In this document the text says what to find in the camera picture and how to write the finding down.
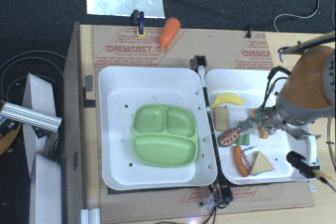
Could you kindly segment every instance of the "green divided plate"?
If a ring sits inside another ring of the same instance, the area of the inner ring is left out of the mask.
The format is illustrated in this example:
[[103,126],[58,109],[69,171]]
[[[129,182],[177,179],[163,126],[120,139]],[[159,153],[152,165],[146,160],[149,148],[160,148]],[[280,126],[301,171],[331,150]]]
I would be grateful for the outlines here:
[[132,122],[132,149],[143,163],[182,167],[198,153],[198,133],[192,113],[179,106],[146,104],[137,109]]

